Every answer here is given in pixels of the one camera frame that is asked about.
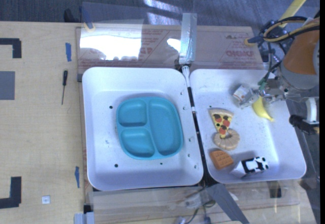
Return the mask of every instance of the black corner marker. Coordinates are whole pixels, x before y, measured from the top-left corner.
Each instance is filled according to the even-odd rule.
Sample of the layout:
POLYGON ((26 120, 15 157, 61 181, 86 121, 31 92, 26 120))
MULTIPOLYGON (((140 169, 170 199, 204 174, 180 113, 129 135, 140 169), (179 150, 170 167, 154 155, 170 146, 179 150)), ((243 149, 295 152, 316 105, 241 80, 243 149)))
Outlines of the black corner marker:
POLYGON ((21 203, 21 177, 11 177, 10 197, 0 199, 0 209, 19 207, 21 203))
POLYGON ((0 38, 0 45, 12 45, 12 58, 21 58, 21 40, 19 38, 0 38))

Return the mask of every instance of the blue tape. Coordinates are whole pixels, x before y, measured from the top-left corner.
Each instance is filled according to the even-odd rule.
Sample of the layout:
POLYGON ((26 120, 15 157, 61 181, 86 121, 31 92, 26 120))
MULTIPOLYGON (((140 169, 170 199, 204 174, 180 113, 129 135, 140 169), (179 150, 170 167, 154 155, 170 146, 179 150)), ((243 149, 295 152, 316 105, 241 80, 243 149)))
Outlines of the blue tape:
POLYGON ((71 60, 71 44, 70 43, 66 43, 66 55, 67 55, 67 60, 72 61, 71 60))
POLYGON ((76 166, 75 177, 76 177, 76 181, 77 181, 77 187, 80 188, 80 183, 79 183, 79 167, 78 166, 76 166))

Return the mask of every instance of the small white square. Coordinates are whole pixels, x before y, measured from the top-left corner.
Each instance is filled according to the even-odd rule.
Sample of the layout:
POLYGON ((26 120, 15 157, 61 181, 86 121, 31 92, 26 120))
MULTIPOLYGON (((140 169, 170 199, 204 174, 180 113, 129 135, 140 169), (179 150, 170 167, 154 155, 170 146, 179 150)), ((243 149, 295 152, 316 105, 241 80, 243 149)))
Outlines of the small white square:
POLYGON ((51 196, 42 196, 42 204, 50 204, 51 203, 51 196))

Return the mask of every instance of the gray square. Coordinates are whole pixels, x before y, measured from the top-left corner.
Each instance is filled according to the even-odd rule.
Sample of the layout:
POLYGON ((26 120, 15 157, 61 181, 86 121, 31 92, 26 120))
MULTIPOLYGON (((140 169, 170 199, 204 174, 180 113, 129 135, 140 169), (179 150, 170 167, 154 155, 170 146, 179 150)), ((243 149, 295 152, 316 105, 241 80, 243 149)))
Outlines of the gray square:
POLYGON ((15 100, 15 72, 0 72, 0 100, 15 100))

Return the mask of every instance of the yellow banana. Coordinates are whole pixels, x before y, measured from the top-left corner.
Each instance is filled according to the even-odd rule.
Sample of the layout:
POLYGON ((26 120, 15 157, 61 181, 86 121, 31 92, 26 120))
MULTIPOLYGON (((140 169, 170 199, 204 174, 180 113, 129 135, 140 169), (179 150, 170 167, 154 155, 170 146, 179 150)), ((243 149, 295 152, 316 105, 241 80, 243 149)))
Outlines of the yellow banana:
POLYGON ((258 116, 267 118, 271 122, 274 121, 274 119, 271 116, 269 116, 269 114, 265 110, 265 107, 263 105, 263 98, 261 96, 258 97, 258 100, 255 101, 252 106, 253 106, 255 113, 258 116))

